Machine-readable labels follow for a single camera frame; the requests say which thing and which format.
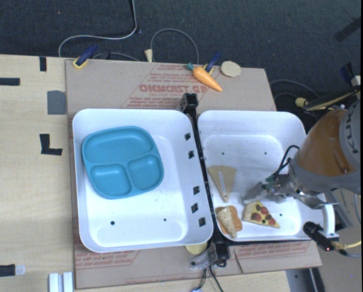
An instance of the blue plate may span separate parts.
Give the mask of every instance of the blue plate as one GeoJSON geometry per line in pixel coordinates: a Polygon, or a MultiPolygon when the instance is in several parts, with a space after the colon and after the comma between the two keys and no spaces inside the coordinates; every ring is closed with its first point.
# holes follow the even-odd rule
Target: blue plate
{"type": "Polygon", "coordinates": [[[138,195],[156,188],[164,167],[153,138],[139,127],[120,127],[86,137],[84,165],[96,192],[107,199],[138,195]]]}

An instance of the wooden table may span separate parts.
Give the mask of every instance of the wooden table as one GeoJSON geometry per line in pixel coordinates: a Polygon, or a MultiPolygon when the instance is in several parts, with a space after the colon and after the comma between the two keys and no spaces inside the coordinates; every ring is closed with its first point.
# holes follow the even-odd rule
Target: wooden table
{"type": "MultiPolygon", "coordinates": [[[[65,91],[63,58],[0,55],[0,265],[24,265],[26,273],[0,277],[0,291],[47,291],[50,273],[74,272],[71,185],[66,115],[47,114],[47,92],[65,91]],[[41,155],[40,134],[61,156],[41,155]]],[[[285,271],[220,277],[225,291],[289,290],[285,271]]],[[[148,283],[86,291],[191,291],[198,280],[148,283]]],[[[205,292],[218,291],[209,278],[205,292]]]]}

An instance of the beige triangle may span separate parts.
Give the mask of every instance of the beige triangle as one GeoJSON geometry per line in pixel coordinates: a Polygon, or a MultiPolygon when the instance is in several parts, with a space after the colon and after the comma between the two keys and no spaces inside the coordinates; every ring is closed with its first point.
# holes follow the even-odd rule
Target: beige triangle
{"type": "Polygon", "coordinates": [[[229,202],[230,193],[234,183],[235,169],[225,165],[213,165],[208,168],[213,182],[224,202],[229,202]]]}

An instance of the pepperoni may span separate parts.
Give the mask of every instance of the pepperoni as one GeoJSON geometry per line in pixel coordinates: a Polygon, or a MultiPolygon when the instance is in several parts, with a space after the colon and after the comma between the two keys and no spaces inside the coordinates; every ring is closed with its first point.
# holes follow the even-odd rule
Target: pepperoni
{"type": "Polygon", "coordinates": [[[261,215],[259,213],[252,213],[251,217],[250,217],[253,221],[260,221],[261,220],[261,215]]]}
{"type": "Polygon", "coordinates": [[[265,207],[261,207],[260,212],[261,212],[263,215],[266,215],[266,214],[268,214],[268,213],[269,213],[268,209],[267,209],[267,208],[265,208],[265,207]]]}
{"type": "Polygon", "coordinates": [[[270,220],[268,220],[268,224],[273,226],[276,224],[276,220],[274,218],[271,218],[270,220]]]}

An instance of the cardboard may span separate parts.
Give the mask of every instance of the cardboard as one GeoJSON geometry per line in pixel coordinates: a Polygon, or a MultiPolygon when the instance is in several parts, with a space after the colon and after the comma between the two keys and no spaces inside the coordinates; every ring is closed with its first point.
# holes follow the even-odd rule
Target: cardboard
{"type": "MultiPolygon", "coordinates": [[[[232,78],[216,67],[212,76],[223,88],[218,92],[197,81],[181,64],[90,60],[76,70],[72,62],[66,60],[66,93],[76,288],[199,279],[201,271],[190,269],[193,255],[184,247],[95,253],[83,246],[78,235],[72,119],[86,108],[178,109],[186,92],[198,95],[198,115],[207,110],[276,110],[265,71],[242,68],[232,78]]],[[[321,265],[315,243],[308,241],[232,246],[230,254],[217,275],[321,265]]]]}

